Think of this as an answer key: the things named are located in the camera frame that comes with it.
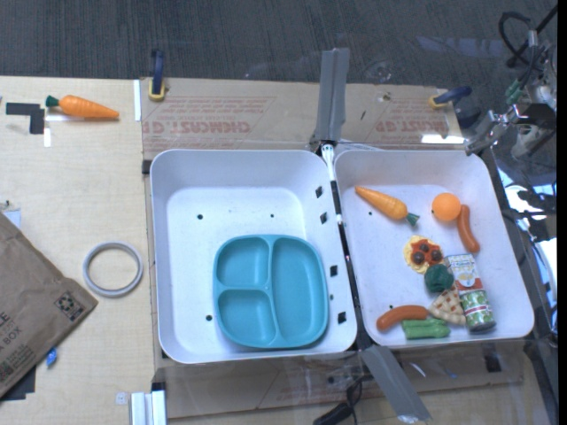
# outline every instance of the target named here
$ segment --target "ring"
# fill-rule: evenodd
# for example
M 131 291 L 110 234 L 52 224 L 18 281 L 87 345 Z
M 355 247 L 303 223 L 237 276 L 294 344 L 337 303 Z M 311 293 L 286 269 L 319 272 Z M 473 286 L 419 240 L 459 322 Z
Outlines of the ring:
M 91 261 L 100 253 L 101 251 L 107 251 L 109 249 L 119 249 L 121 251 L 125 251 L 127 254 L 131 255 L 132 258 L 137 263 L 137 272 L 136 277 L 132 282 L 126 285 L 123 288 L 118 288 L 117 290 L 109 290 L 106 288 L 99 287 L 93 280 L 90 278 L 89 267 Z M 135 286 L 142 280 L 142 273 L 144 272 L 144 263 L 142 261 L 142 257 L 138 253 L 138 251 L 132 247 L 128 243 L 123 243 L 122 241 L 110 241 L 108 243 L 101 243 L 96 245 L 85 257 L 85 260 L 82 262 L 82 275 L 85 278 L 85 282 L 89 286 L 89 288 L 101 296 L 106 296 L 108 298 L 118 298 L 120 296 L 124 296 L 126 293 L 129 293 L 131 290 L 135 288 Z

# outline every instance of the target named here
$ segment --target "orange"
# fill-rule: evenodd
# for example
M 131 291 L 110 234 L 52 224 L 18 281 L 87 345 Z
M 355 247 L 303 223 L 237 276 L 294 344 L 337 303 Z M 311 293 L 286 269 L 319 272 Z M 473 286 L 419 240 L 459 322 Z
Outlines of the orange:
M 461 212 L 461 200 L 450 192 L 443 192 L 433 198 L 431 212 L 439 220 L 455 220 Z

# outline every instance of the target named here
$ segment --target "paper bag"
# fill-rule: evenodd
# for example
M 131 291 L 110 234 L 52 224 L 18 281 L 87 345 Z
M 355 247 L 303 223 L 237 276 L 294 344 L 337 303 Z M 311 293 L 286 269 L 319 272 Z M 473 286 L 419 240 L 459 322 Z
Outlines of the paper bag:
M 96 305 L 0 212 L 0 397 Z

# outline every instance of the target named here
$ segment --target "blue divided plate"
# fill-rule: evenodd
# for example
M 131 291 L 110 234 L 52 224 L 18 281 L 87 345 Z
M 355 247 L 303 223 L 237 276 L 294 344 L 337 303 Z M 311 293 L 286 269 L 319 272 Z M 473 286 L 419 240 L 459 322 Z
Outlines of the blue divided plate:
M 293 236 L 228 240 L 214 258 L 214 307 L 230 340 L 255 348 L 311 344 L 327 328 L 329 303 L 314 247 Z

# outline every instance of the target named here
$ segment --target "can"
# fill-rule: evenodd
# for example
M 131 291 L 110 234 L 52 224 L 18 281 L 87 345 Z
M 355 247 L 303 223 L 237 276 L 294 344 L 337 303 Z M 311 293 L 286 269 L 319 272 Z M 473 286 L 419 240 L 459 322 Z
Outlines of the can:
M 472 254 L 450 255 L 445 257 L 444 262 L 449 272 L 454 275 L 454 286 L 457 288 L 469 331 L 484 332 L 496 326 L 493 309 Z

